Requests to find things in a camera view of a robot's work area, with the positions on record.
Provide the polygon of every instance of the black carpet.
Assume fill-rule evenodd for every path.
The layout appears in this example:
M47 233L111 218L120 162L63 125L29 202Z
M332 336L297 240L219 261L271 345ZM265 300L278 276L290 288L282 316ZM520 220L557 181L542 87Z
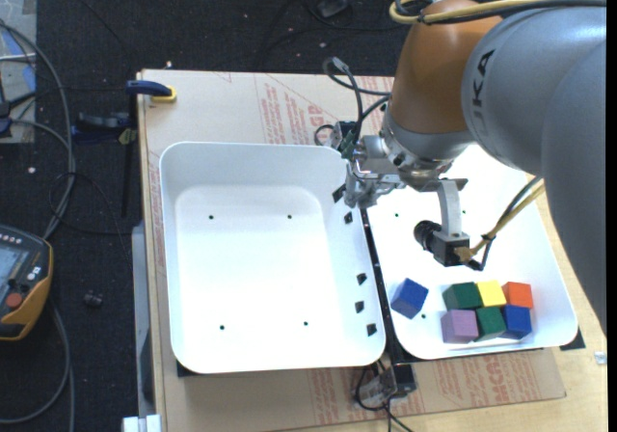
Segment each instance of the black carpet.
M327 23L309 11L317 1L39 0L37 40L67 88L72 119L79 112L125 111L123 83L168 61L178 69L319 73L323 60L336 55L356 74L394 74L407 28L389 20L391 0L350 0L351 8ZM64 135L55 87L39 59L38 121ZM52 299L70 342L75 430L119 431L123 417L137 415L130 236L120 241L118 230L130 232L141 218L138 157L124 218L124 149L77 147L75 159L88 179L76 179L65 218L70 226L49 239ZM44 132L32 145L0 146L0 222L42 234L51 217L48 198L60 197L67 179L57 177L66 169L65 150ZM100 307L84 303L90 291L102 297ZM46 311L25 340L0 344L0 419L38 409L63 370L63 345ZM64 431L69 415L67 387L39 418L0 430Z

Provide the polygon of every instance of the purple cube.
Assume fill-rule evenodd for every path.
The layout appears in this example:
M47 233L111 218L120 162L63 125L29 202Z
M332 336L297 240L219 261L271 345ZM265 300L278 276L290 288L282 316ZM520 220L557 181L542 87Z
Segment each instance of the purple cube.
M452 309L442 316L443 342L469 343L478 338L475 310Z
M396 288L389 305L394 311L413 319L416 317L417 313L422 310L426 295L428 295L428 288L406 278L405 281Z

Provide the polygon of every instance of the white tray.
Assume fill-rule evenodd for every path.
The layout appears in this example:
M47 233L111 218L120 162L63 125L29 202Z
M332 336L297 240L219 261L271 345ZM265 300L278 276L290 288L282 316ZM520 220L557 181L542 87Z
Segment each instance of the white tray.
M379 359L386 337L360 214L347 224L349 208L333 199L345 179L336 151L178 143L160 172L182 365L221 373Z
M478 146L470 146L447 176L469 179L461 192L461 205L465 211L463 231L471 237L472 246L493 228L526 184L522 172L505 167ZM368 209L368 216L390 299L405 278L429 289L421 313L413 319L392 311L396 336L412 355L433 360L560 346L577 335L577 317L535 204L497 235L483 272L465 266L443 267L415 241L414 227L419 221L441 222L436 193L395 190ZM521 340L498 337L471 344L444 343L443 291L456 283L489 280L531 284L533 332Z

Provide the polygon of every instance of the yellow cube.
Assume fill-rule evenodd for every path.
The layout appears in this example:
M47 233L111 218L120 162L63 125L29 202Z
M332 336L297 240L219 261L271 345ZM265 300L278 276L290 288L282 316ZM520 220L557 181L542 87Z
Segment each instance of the yellow cube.
M507 302L498 281L477 282L483 307L502 307Z

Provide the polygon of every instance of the yellow cable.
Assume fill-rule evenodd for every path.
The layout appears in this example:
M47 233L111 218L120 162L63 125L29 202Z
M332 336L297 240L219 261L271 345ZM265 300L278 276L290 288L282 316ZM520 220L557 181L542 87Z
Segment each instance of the yellow cable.
M506 216L501 218L495 227L491 229L488 233L484 235L484 239L478 243L475 247L469 250L471 256L475 256L482 247L487 245L491 240L493 240L497 233L500 232L508 223L510 223L523 209L525 209L528 205L533 203L538 196L540 196L545 190L544 181L538 185L535 189L531 191L531 193L521 201L514 209L512 209Z
M410 3L415 0L402 0L402 3ZM425 16L421 15L404 15L396 11L396 3L392 2L389 6L389 16L395 22L400 24L419 24L420 22L430 24L442 20L448 20L456 17L463 17L473 14L484 14L503 9L506 7L518 7L521 5L532 5L536 2L545 2L547 0L496 0L494 2L485 2L476 4L456 11L444 13L429 13Z

